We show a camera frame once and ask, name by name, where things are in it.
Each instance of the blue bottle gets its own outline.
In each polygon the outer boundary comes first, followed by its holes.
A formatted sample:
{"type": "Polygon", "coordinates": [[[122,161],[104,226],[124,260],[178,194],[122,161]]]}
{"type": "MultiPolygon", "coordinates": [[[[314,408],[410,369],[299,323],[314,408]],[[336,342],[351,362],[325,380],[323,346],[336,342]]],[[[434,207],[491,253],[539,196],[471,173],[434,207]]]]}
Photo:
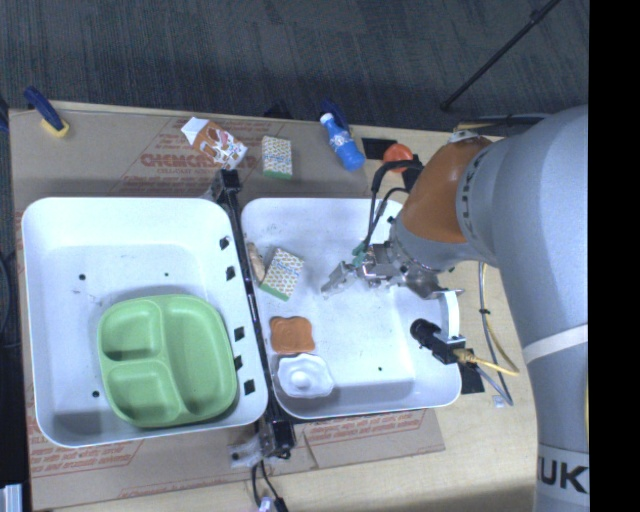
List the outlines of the blue bottle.
{"type": "Polygon", "coordinates": [[[355,171],[364,165],[366,158],[356,146],[349,132],[338,126],[333,114],[327,113],[320,118],[320,123],[329,132],[329,145],[342,160],[347,171],[355,171]]]}

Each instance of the green plate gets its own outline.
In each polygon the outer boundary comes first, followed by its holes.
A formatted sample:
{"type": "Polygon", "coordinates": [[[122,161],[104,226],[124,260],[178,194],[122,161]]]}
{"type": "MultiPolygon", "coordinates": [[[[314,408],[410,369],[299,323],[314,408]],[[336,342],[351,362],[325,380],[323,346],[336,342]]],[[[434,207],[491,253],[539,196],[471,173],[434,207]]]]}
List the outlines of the green plate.
{"type": "Polygon", "coordinates": [[[233,404],[238,383],[218,311],[193,295],[160,295],[111,306],[98,326],[109,404],[138,427],[206,420],[233,404]]]}

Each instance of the black metal rod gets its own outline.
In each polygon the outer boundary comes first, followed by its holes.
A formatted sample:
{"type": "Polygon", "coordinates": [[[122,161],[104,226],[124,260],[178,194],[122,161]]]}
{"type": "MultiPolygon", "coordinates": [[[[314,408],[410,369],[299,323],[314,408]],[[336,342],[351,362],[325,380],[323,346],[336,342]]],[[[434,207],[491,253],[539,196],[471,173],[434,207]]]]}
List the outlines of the black metal rod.
{"type": "Polygon", "coordinates": [[[451,104],[457,100],[463,92],[465,92],[469,87],[471,87],[482,75],[484,75],[491,66],[493,66],[505,53],[507,53],[520,39],[524,37],[524,35],[529,32],[536,24],[538,24],[542,19],[549,14],[549,11],[553,9],[556,5],[560,3],[561,0],[550,0],[542,9],[539,11],[533,11],[529,16],[529,22],[515,35],[513,36],[507,44],[505,44],[502,48],[500,48],[487,62],[484,64],[475,74],[469,78],[464,84],[462,84],[451,96],[449,96],[445,101],[440,103],[441,110],[448,110],[451,104]]]}

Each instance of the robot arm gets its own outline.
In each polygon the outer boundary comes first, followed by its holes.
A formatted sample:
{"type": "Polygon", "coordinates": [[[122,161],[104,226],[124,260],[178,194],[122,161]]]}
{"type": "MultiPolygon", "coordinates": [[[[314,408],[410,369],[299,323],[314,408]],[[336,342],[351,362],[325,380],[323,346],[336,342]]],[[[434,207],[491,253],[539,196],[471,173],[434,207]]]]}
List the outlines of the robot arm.
{"type": "Polygon", "coordinates": [[[496,143],[454,134],[424,167],[389,240],[341,263],[322,290],[359,277],[433,299],[444,292],[437,275],[460,261],[500,270],[536,405],[539,512],[590,509],[587,140],[587,106],[496,143]]]}

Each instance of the table surface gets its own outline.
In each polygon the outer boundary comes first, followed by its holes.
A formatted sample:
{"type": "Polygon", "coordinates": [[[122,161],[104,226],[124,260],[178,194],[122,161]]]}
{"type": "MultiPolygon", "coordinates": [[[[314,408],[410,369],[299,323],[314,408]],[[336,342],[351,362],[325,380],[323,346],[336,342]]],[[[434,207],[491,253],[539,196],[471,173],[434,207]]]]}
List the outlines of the table surface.
{"type": "MultiPolygon", "coordinates": [[[[60,108],[81,107],[80,104],[64,102],[57,102],[56,105],[60,108]]],[[[118,107],[91,105],[90,108],[94,111],[115,111],[118,107]]],[[[143,114],[158,112],[150,109],[133,111],[143,114]]],[[[296,132],[304,133],[305,127],[313,126],[315,129],[316,126],[315,123],[303,121],[282,122],[295,125],[290,137],[294,146],[296,132]]],[[[359,144],[362,138],[398,140],[409,146],[423,163],[446,143],[450,135],[357,125],[352,126],[352,131],[359,144]]],[[[367,160],[364,172],[368,180],[380,164],[378,160],[367,160]]],[[[20,179],[15,171],[13,179],[20,179]]],[[[380,197],[394,186],[402,186],[401,176],[388,173],[380,197]]],[[[402,200],[400,195],[396,196],[396,200],[402,200]]],[[[478,312],[477,270],[476,262],[463,262],[453,272],[441,275],[440,282],[446,287],[465,289],[465,293],[459,297],[461,332],[467,337],[467,346],[473,348],[480,357],[489,359],[478,312]]],[[[537,459],[537,427],[531,386],[499,271],[488,267],[485,282],[492,326],[504,349],[521,371],[518,377],[505,377],[515,406],[496,405],[494,398],[497,393],[485,383],[484,393],[462,395],[452,405],[437,409],[446,447],[442,452],[271,477],[272,484],[285,498],[289,510],[531,510],[537,459]]],[[[265,488],[263,482],[259,482],[259,485],[260,489],[265,488]]],[[[255,509],[251,482],[237,482],[64,510],[249,512],[255,509]]]]}

